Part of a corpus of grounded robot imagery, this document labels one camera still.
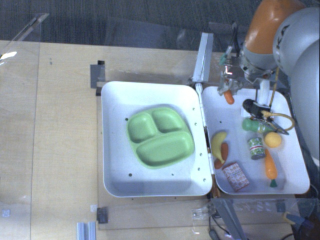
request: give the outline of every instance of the banana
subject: banana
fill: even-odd
[[[222,164],[225,163],[221,156],[221,144],[225,140],[227,133],[225,131],[220,131],[216,133],[211,139],[211,151],[212,155],[221,161]]]

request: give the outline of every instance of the green can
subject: green can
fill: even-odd
[[[251,159],[258,160],[261,158],[265,158],[265,148],[262,144],[262,138],[254,137],[248,140],[249,150],[251,154]]]

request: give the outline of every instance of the table surface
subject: table surface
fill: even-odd
[[[101,60],[107,69],[116,71],[134,68],[140,72],[166,72],[169,69],[171,73],[190,74],[196,59],[196,51],[40,43],[34,145],[31,147],[32,240],[75,239],[78,222],[96,220],[97,98],[96,90],[90,88],[90,65]],[[23,185],[27,178],[16,178],[12,184]],[[227,239],[222,230],[215,228],[221,239]],[[245,224],[243,229],[251,240],[257,232],[266,240],[280,239],[292,232],[287,223]],[[96,238],[210,239],[207,226],[196,230],[198,234],[192,227],[98,230],[97,226]]]

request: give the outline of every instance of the green bottle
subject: green bottle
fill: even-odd
[[[257,120],[251,120],[250,118],[246,118],[243,120],[242,129],[244,129],[245,131],[252,131],[260,134],[272,131],[270,127],[265,126],[263,123]]]

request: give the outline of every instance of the green plate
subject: green plate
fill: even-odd
[[[181,116],[169,107],[157,107],[129,118],[126,132],[139,162],[158,169],[189,157],[194,139]]]

